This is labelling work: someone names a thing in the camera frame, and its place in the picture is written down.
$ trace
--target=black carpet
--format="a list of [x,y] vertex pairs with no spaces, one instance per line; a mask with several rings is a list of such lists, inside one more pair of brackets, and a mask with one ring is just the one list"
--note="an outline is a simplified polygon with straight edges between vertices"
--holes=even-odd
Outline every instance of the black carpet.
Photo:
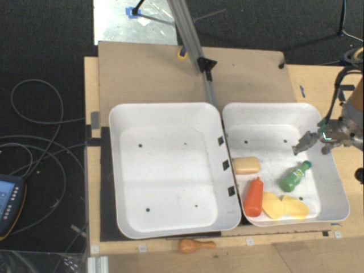
[[[290,64],[321,64],[340,60],[362,43],[338,37],[342,0],[187,0],[191,15],[227,9],[224,13],[196,22],[204,46],[271,49],[283,51]],[[29,123],[15,114],[10,104],[13,87],[29,79],[51,83],[64,101],[64,119],[84,116],[83,58],[97,55],[93,46],[92,0],[0,0],[0,137],[35,135],[52,138],[57,125]],[[363,0],[348,0],[344,28],[363,35]],[[60,105],[55,93],[38,83],[19,87],[15,104],[25,115],[40,121],[58,121]],[[84,122],[62,125],[56,141],[64,146],[85,142]],[[0,140],[45,148],[39,140]],[[0,173],[26,164],[20,148],[0,149]],[[83,148],[74,150],[83,162]],[[40,152],[34,151],[35,158]],[[0,249],[64,251],[76,233],[70,226],[85,224],[83,172],[70,155],[57,156],[67,175],[65,198],[55,212],[39,225],[11,235]],[[63,188],[61,169],[47,159],[28,182],[28,196],[14,230],[46,215]],[[70,252],[80,252],[81,237]]]

